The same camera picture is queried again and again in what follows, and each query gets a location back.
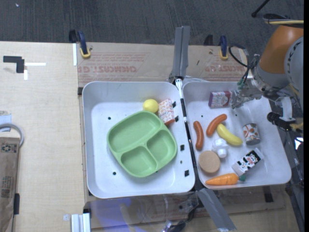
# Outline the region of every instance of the dark gray carpet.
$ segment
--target dark gray carpet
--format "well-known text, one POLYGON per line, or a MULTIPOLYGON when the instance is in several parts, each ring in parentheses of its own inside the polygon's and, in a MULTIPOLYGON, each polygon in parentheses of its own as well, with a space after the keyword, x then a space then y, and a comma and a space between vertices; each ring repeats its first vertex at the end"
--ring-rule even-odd
POLYGON ((89 42, 173 44, 176 27, 190 26, 190 44, 225 35, 261 54, 276 26, 267 13, 303 19, 304 0, 0 0, 0 41, 68 43, 69 30, 89 42))

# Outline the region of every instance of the yellow ball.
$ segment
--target yellow ball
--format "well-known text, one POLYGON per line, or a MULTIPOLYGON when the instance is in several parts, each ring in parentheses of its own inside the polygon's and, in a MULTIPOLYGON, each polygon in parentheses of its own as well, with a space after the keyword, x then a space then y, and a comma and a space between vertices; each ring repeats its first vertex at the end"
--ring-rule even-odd
POLYGON ((143 103, 143 110, 156 113, 159 110, 159 104, 154 99, 145 100, 143 103))

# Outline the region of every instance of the green divided plate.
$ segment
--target green divided plate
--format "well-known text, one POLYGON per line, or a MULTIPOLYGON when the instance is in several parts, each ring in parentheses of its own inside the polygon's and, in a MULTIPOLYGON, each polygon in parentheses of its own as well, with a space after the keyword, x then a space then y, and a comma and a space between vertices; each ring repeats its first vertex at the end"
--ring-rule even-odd
POLYGON ((154 113, 139 111, 114 125, 107 133, 107 144, 120 165, 132 176, 149 176, 177 153, 176 141, 154 113))

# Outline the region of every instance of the tin can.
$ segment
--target tin can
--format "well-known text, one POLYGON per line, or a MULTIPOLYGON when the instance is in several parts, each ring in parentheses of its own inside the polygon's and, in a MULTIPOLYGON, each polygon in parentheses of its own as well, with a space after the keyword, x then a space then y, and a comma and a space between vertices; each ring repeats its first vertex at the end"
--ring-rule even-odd
POLYGON ((249 123, 243 126, 243 135, 247 145, 258 144, 261 139, 257 131, 257 126, 254 123, 249 123))

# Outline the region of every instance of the toy banana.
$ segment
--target toy banana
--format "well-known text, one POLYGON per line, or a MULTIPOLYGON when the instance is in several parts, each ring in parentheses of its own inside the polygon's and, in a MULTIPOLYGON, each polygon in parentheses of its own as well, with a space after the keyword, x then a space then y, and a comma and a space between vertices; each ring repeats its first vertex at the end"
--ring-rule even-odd
POLYGON ((222 137, 224 140, 226 140, 231 145, 238 146, 242 144, 242 140, 239 137, 230 133, 223 124, 219 124, 217 126, 217 132, 220 137, 222 137))

